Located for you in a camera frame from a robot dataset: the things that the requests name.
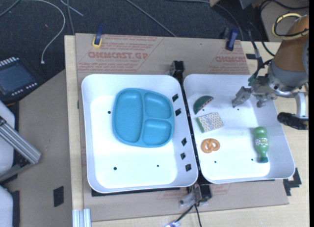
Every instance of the metal bracket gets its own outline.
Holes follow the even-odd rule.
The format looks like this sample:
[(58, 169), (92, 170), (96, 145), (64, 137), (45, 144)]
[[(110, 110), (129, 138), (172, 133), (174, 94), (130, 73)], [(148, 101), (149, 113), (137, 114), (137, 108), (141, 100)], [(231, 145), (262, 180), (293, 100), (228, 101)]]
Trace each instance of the metal bracket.
[(41, 153), (26, 140), (24, 140), (20, 136), (20, 134), (14, 128), (12, 128), (1, 116), (0, 137), (2, 137), (8, 144), (10, 144), (27, 161), (25, 165), (16, 164), (11, 167), (6, 173), (0, 176), (0, 182), (39, 162)]
[(179, 198), (179, 207), (191, 207), (202, 199), (200, 186), (197, 186), (189, 194)]
[(168, 71), (169, 75), (176, 78), (183, 87), (183, 72), (185, 71), (184, 62), (175, 60), (171, 63)]
[(92, 227), (92, 220), (90, 216), (90, 209), (72, 210), (72, 226)]

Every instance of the floor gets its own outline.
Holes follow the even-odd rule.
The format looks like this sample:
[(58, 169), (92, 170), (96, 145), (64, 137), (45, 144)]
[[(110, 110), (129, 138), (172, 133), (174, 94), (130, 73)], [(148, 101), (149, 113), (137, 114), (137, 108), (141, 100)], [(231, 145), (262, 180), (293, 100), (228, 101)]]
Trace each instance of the floor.
[(47, 81), (64, 69), (64, 35), (96, 33), (100, 23), (107, 34), (189, 38), (221, 38), (224, 28), (240, 27), (241, 40), (250, 40), (252, 23), (253, 39), (267, 40), (258, 9), (242, 9), (239, 0), (221, 0), (213, 8), (167, 0), (69, 0), (71, 20), (66, 2), (23, 0), (8, 9), (14, 1), (0, 0), (0, 60), (18, 56)]

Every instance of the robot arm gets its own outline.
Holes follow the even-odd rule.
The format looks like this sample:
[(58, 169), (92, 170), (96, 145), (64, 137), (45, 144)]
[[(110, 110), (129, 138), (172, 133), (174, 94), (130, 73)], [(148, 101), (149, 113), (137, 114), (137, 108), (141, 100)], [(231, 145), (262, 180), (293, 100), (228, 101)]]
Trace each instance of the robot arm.
[(296, 17), (296, 14), (279, 17), (273, 26), (274, 35), (282, 38), (283, 42), (274, 58), (267, 62), (267, 74), (258, 76), (257, 70), (248, 80), (251, 87), (241, 87), (232, 105), (236, 107), (244, 103), (251, 95), (257, 98), (257, 107), (277, 97), (294, 98), (297, 103), (296, 114), (282, 112), (277, 119), (296, 129), (309, 129), (305, 104), (308, 92), (298, 91), (309, 82), (309, 16), (297, 16), (287, 35), (278, 35), (276, 24), (289, 16)]

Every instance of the black hinge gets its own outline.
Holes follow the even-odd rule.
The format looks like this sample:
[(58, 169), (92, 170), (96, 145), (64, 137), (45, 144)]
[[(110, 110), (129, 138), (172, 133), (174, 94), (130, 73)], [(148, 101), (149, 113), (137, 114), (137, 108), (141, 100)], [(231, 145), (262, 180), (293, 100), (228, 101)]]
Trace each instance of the black hinge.
[(302, 184), (300, 175), (298, 172), (298, 168), (295, 168), (295, 171), (292, 177), (293, 177), (293, 180), (284, 179), (283, 181), (287, 196), (291, 196), (291, 192), (290, 192), (291, 188), (299, 188), (300, 185)]
[(184, 105), (185, 105), (185, 110), (186, 110), (186, 115), (187, 115), (187, 121), (188, 121), (188, 125), (189, 125), (189, 129), (190, 129), (190, 133), (191, 133), (191, 139), (192, 139), (192, 145), (194, 148), (194, 152), (195, 152), (195, 159), (196, 159), (196, 163), (198, 166), (198, 170), (199, 170), (199, 175), (197, 178), (197, 183), (200, 186), (201, 189), (201, 194), (202, 194), (202, 200), (201, 202), (206, 202), (207, 200), (209, 200), (212, 195), (211, 195), (211, 191), (210, 191), (210, 182), (208, 182), (201, 170), (201, 166), (200, 166), (200, 161), (198, 158), (198, 153), (197, 153), (197, 148), (196, 148), (196, 142), (195, 142), (195, 138), (194, 138), (194, 131), (193, 131), (193, 126), (192, 126), (192, 121), (191, 121), (191, 117), (190, 117), (190, 112), (188, 109), (188, 104), (187, 104), (187, 98), (186, 98), (186, 94), (185, 94), (185, 90), (184, 90), (184, 86), (183, 86), (183, 72), (185, 70), (184, 67), (184, 62), (183, 61), (173, 61), (170, 67), (170, 74), (172, 77), (176, 78), (181, 86), (181, 91), (182, 91), (182, 96), (183, 96), (183, 101), (184, 101)]

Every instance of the black cable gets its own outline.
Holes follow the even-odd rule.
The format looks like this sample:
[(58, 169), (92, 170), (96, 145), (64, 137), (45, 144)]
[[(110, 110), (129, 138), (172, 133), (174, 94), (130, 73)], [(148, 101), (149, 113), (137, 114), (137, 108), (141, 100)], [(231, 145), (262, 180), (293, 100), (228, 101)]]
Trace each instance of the black cable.
[(194, 207), (194, 205), (192, 205), (186, 212), (184, 212), (175, 222), (178, 222), (178, 221), (180, 221), (183, 217), (185, 217), (185, 216), (187, 215), (187, 213), (189, 213), (193, 207)]
[(200, 213), (198, 212), (196, 204), (194, 206), (195, 206), (195, 210), (196, 210), (196, 214), (197, 214), (198, 223), (199, 223), (200, 227), (202, 227)]
[[(290, 17), (295, 17), (296, 19), (300, 18), (299, 15), (295, 15), (295, 14), (291, 14), (291, 13), (287, 13), (287, 14), (290, 14)], [(301, 36), (305, 36), (303, 33), (306, 33), (307, 31), (309, 31), (310, 29), (309, 28), (305, 28), (303, 31), (301, 32), (298, 32), (298, 33), (291, 33), (291, 34), (279, 34), (277, 33), (277, 26), (279, 24), (280, 21), (278, 21), (278, 19), (276, 20), (275, 24), (274, 24), (274, 30), (273, 32), (279, 36), (279, 37), (294, 37), (294, 36), (297, 36), (297, 35), (301, 35)]]
[(268, 47), (266, 46), (264, 40), (262, 39), (262, 35), (261, 35), (260, 31), (257, 29), (257, 27), (256, 27), (252, 22), (249, 22), (249, 25), (251, 25), (251, 26), (254, 28), (254, 30), (259, 34), (259, 36), (260, 36), (260, 38), (261, 38), (261, 43), (262, 43), (264, 49), (267, 51), (267, 53), (269, 53), (271, 56), (274, 57), (275, 54), (273, 54), (273, 53), (268, 49)]
[(268, 4), (265, 5), (265, 6), (262, 6), (262, 5), (264, 5), (264, 4), (267, 3), (267, 2), (274, 2), (274, 3), (278, 4), (278, 5), (280, 5), (281, 7), (286, 8), (286, 9), (290, 9), (290, 10), (300, 10), (300, 9), (310, 8), (309, 5), (307, 5), (307, 6), (301, 6), (301, 7), (292, 7), (292, 6), (287, 6), (287, 5), (281, 3), (281, 2), (279, 2), (279, 1), (277, 1), (277, 0), (264, 0), (264, 1), (260, 4), (260, 10), (261, 10), (261, 11), (262, 11)]
[(260, 66), (257, 67), (257, 70), (255, 71), (255, 73), (253, 74), (254, 78), (257, 77), (257, 75), (259, 74), (259, 71), (264, 68), (266, 65), (269, 65), (271, 63), (273, 59), (267, 60), (265, 61), (263, 64), (261, 64)]

